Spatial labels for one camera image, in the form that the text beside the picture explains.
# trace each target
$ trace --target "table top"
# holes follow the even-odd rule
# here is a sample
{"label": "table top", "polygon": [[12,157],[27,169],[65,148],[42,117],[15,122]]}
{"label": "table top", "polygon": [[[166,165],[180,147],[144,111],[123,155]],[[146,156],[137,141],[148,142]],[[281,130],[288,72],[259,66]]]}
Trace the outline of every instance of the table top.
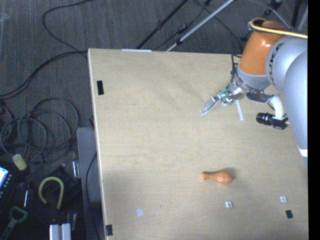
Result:
{"label": "table top", "polygon": [[[88,58],[107,239],[309,238],[308,172],[292,130],[257,123],[272,111],[247,98],[243,120],[235,104],[200,115],[229,83],[231,55],[89,49]],[[224,169],[230,184],[200,179]]]}

